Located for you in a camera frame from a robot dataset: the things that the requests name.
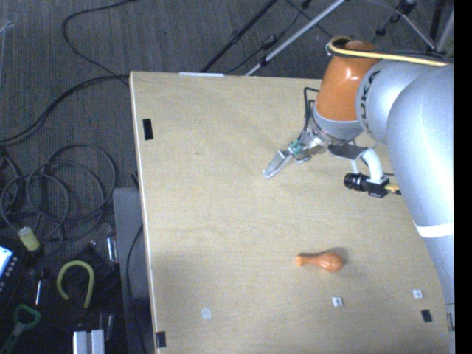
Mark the silver metal tripod stand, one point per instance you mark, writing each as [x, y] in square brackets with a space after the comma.
[313, 22]

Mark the orange toy chicken drumstick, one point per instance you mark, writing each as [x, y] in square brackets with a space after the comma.
[326, 261]

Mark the pale yellow small bottle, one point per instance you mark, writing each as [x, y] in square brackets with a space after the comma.
[28, 239]

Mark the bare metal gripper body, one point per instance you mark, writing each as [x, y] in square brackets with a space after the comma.
[314, 146]

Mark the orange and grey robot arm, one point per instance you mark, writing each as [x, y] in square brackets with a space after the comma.
[413, 124]

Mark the yellow-green curved tube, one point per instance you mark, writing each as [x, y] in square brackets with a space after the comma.
[89, 277]

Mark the black tripod stand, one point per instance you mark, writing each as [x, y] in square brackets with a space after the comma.
[254, 20]

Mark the pale wood board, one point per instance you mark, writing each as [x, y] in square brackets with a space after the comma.
[228, 205]

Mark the white block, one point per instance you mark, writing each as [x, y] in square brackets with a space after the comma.
[79, 342]
[97, 341]

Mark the black cylinder on white bracket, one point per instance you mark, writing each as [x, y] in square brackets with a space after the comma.
[363, 183]

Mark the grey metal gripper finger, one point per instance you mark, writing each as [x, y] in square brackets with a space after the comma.
[283, 166]
[274, 162]

